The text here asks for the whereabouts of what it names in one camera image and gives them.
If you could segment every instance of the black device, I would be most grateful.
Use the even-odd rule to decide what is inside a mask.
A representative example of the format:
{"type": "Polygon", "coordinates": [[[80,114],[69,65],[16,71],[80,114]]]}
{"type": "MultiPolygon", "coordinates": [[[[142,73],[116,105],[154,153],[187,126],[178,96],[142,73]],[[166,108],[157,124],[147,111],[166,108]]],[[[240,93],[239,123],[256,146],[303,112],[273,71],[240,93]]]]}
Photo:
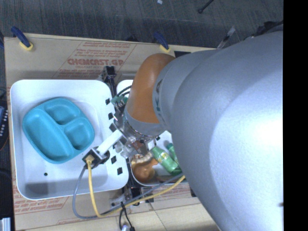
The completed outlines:
{"type": "Polygon", "coordinates": [[[7,102],[0,100],[0,151],[9,138],[9,112],[7,102]]]}

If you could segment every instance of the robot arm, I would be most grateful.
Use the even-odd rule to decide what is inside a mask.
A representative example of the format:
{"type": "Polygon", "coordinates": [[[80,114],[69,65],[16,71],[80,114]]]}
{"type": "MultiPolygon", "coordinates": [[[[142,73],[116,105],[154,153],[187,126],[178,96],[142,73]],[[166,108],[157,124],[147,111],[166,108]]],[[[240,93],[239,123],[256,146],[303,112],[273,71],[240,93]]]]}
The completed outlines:
{"type": "Polygon", "coordinates": [[[283,230],[282,40],[278,31],[153,55],[131,88],[127,122],[143,136],[171,132],[187,181],[223,231],[283,230]]]}

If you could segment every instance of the cable connector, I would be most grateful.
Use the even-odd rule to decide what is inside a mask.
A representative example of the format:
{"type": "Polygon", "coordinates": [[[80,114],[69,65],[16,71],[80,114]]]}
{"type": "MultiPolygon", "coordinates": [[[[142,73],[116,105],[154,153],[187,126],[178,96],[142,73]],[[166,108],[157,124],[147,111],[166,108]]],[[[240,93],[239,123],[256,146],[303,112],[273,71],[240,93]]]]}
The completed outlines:
{"type": "Polygon", "coordinates": [[[99,164],[104,164],[110,157],[109,151],[107,151],[104,155],[101,155],[96,149],[97,147],[92,148],[82,158],[82,161],[85,163],[87,163],[87,161],[91,161],[91,168],[96,168],[99,164]]]}

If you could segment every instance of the white object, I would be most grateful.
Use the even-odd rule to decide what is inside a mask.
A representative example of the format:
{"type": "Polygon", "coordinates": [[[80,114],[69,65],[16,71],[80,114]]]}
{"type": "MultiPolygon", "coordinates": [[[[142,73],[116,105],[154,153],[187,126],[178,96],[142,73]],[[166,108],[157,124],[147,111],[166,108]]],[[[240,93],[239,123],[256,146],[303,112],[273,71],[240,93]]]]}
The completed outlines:
{"type": "MultiPolygon", "coordinates": [[[[99,146],[111,134],[112,119],[108,114],[114,112],[110,89],[97,80],[20,80],[12,85],[11,110],[13,145],[16,166],[17,188],[21,195],[32,200],[72,195],[85,165],[83,156],[92,148],[99,146]],[[95,138],[84,152],[63,164],[52,164],[44,160],[26,138],[22,121],[33,107],[49,99],[64,97],[75,103],[91,122],[95,138]]],[[[115,150],[110,149],[110,158],[116,156],[113,164],[108,160],[93,170],[93,189],[95,192],[122,188],[128,181],[126,161],[115,150]]],[[[78,193],[89,193],[88,176],[85,174],[78,193]]]]}

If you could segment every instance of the gray cable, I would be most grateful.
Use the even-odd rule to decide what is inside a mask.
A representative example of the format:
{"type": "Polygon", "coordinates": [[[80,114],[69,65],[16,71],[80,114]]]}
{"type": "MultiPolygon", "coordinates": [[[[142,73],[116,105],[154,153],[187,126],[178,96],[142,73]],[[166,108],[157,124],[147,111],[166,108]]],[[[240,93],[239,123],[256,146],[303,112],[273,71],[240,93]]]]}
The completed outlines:
{"type": "MultiPolygon", "coordinates": [[[[78,178],[78,180],[77,180],[77,183],[76,183],[76,187],[75,187],[74,194],[73,194],[73,211],[74,211],[74,214],[75,214],[76,217],[78,217],[78,218],[80,218],[80,219],[89,220],[89,219],[96,219],[97,216],[84,217],[84,216],[79,215],[79,214],[77,213],[77,211],[76,211],[76,195],[77,195],[77,191],[78,191],[78,188],[79,188],[79,185],[80,185],[80,182],[81,182],[81,178],[82,178],[82,176],[83,176],[83,174],[84,174],[86,168],[87,168],[87,166],[84,166],[84,167],[83,167],[83,169],[82,169],[82,171],[81,171],[81,173],[80,173],[80,175],[79,175],[79,178],[78,178]]],[[[148,191],[146,191],[146,192],[144,192],[144,193],[138,195],[137,197],[134,197],[134,198],[132,198],[132,199],[130,199],[130,200],[127,200],[127,201],[124,203],[124,205],[127,205],[127,204],[132,203],[133,201],[135,201],[135,200],[137,200],[137,199],[139,199],[139,198],[141,198],[141,197],[143,197],[143,196],[149,194],[150,192],[152,192],[152,191],[154,191],[154,190],[156,190],[156,189],[158,189],[158,188],[160,188],[160,187],[162,187],[162,186],[168,184],[169,182],[171,182],[171,181],[173,181],[173,180],[176,180],[177,178],[181,177],[182,175],[183,175],[183,173],[180,173],[180,174],[176,175],[175,177],[172,177],[171,179],[166,180],[166,181],[162,182],[161,184],[159,184],[159,185],[157,185],[157,186],[155,186],[155,187],[149,189],[148,191]]],[[[117,206],[111,208],[110,210],[107,210],[107,211],[105,211],[104,213],[101,213],[101,215],[107,214],[107,213],[109,213],[109,212],[111,212],[111,211],[113,211],[113,210],[115,210],[115,209],[120,208],[120,207],[121,207],[121,205],[117,205],[117,206]]]]}

